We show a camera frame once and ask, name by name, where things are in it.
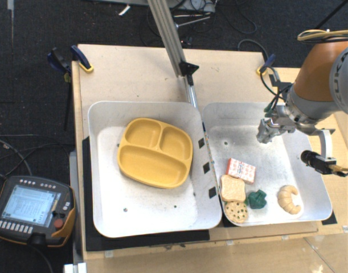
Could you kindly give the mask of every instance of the wooden table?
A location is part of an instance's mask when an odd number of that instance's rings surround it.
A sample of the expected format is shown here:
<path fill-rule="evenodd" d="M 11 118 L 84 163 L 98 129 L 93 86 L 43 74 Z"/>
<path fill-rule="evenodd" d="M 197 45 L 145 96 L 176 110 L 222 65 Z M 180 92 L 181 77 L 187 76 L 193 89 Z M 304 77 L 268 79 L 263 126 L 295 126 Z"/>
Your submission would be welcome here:
<path fill-rule="evenodd" d="M 88 132 L 87 112 L 97 101 L 187 102 L 182 78 L 176 78 L 164 48 L 79 45 L 90 63 L 85 73 L 72 62 L 73 105 L 79 223 L 82 258 L 88 272 L 348 272 L 348 177 L 323 176 L 337 224 L 321 221 L 251 227 L 210 229 L 210 241 L 170 246 L 134 247 L 110 251 L 86 251 L 84 186 L 81 141 Z M 189 63 L 199 65 L 193 75 L 198 109 L 210 102 L 269 102 L 256 69 L 263 64 L 258 52 L 185 49 Z M 281 81 L 295 80 L 299 69 L 277 69 Z M 336 114 L 319 127 L 336 128 L 333 156 L 348 167 L 348 115 Z M 320 142 L 310 137 L 314 151 Z"/>

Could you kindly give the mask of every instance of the red knob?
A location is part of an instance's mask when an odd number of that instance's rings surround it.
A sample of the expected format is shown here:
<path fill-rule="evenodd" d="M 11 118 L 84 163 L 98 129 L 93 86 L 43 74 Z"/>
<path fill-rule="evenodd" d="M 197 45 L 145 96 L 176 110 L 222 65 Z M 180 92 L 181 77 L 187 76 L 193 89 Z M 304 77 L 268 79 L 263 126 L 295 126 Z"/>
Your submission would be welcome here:
<path fill-rule="evenodd" d="M 57 220 L 55 220 L 54 226 L 56 230 L 59 230 L 64 226 L 64 221 L 61 218 L 58 218 Z"/>

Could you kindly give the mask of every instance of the yellow plate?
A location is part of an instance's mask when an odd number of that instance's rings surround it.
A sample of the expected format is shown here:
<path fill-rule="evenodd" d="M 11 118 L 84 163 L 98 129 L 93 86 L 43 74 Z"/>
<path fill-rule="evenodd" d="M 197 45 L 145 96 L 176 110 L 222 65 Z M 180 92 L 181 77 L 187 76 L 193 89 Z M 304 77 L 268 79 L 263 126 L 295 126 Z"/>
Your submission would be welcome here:
<path fill-rule="evenodd" d="M 151 118 L 137 118 L 127 125 L 117 155 L 124 175 L 159 188 L 183 184 L 192 159 L 193 143 L 189 135 Z"/>

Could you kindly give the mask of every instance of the red and white box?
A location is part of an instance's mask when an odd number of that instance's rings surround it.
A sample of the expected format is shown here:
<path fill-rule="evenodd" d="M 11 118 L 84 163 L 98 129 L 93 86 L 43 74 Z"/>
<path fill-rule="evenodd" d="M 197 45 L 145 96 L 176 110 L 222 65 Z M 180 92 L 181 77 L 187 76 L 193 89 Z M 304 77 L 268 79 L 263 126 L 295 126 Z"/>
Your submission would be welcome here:
<path fill-rule="evenodd" d="M 255 181 L 256 167 L 230 158 L 228 160 L 226 174 L 242 179 L 247 184 L 253 184 Z"/>

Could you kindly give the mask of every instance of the screen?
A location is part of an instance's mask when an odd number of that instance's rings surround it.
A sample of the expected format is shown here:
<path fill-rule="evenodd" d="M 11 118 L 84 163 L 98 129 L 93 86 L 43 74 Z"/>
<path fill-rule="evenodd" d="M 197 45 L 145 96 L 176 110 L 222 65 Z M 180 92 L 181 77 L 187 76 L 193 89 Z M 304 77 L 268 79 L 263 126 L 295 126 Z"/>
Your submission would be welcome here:
<path fill-rule="evenodd" d="M 16 185 L 10 195 L 2 217 L 28 224 L 48 227 L 51 208 L 61 193 Z"/>

